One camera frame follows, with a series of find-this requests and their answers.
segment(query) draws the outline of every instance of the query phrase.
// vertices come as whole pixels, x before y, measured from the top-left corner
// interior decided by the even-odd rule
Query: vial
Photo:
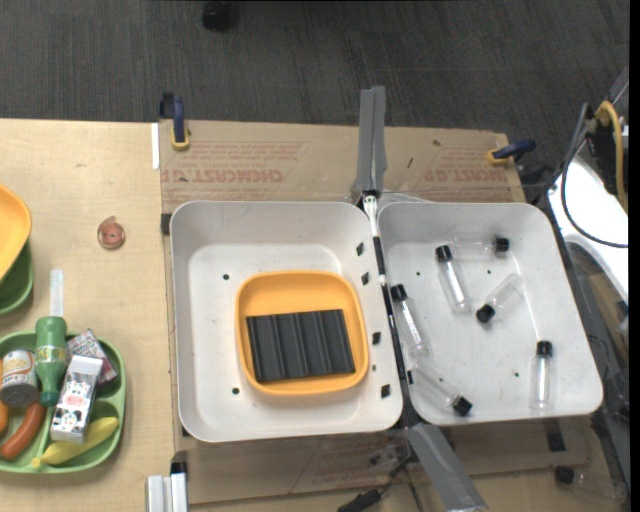
[[[524,297],[524,281],[519,274],[509,274],[496,286],[484,300],[483,306],[476,311],[476,318],[487,324],[499,312]]]
[[[460,234],[453,238],[455,258],[491,258],[509,251],[509,239],[494,235]]]
[[[553,345],[550,341],[539,341],[536,356],[531,361],[532,409],[543,411],[553,407],[551,395]]]
[[[453,258],[451,248],[448,245],[441,245],[436,248],[436,258],[440,269],[440,284],[447,296],[451,309],[456,313],[471,311],[469,293],[464,282],[462,269]]]
[[[464,417],[473,407],[457,386],[438,374],[430,357],[421,357],[416,362],[411,369],[411,378],[415,389],[441,410],[452,410]]]
[[[627,486],[623,482],[591,469],[559,466],[555,469],[555,477],[561,487],[587,500],[620,506],[627,499]]]
[[[404,286],[398,284],[391,288],[391,298],[397,311],[397,327],[400,339],[408,344],[409,354],[418,357],[428,351],[429,338],[424,323],[418,314],[415,301],[407,296]]]

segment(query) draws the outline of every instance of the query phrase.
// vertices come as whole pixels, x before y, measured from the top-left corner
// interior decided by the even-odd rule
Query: toy banana
[[[77,444],[69,441],[52,443],[42,456],[36,457],[31,461],[31,465],[34,468],[39,467],[42,463],[53,466],[73,459],[109,438],[116,431],[119,424],[120,421],[116,417],[94,420],[87,428],[87,436],[84,443]]]

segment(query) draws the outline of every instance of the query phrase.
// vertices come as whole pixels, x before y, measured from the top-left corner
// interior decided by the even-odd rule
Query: black cap
[[[576,477],[576,472],[566,466],[558,466],[556,468],[556,481],[570,485]]]
[[[451,254],[451,247],[448,245],[441,245],[440,247],[436,247],[436,257],[440,263],[445,261],[451,261],[453,259],[453,255]]]
[[[476,318],[483,324],[489,323],[494,316],[496,316],[496,310],[489,304],[485,304],[478,311],[476,311]]]
[[[404,286],[401,284],[397,284],[391,287],[391,298],[396,302],[402,302],[403,300],[407,300],[407,292],[404,289]]]
[[[509,239],[496,237],[495,252],[507,252],[509,250]]]
[[[536,355],[538,356],[553,356],[553,345],[550,341],[539,341],[536,345]]]
[[[473,404],[462,395],[453,403],[453,410],[463,417],[469,414],[472,407]]]

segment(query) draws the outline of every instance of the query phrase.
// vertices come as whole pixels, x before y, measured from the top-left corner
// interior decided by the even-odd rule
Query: can
[[[0,400],[9,407],[27,407],[40,395],[33,352],[13,350],[2,359]]]

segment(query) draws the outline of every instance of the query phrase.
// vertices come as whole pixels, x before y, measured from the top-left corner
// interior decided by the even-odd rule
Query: dark gray carpet
[[[629,65],[629,0],[232,2],[0,0],[0,116],[154,121],[165,90],[194,119],[358,122],[533,138],[557,164],[583,101]]]

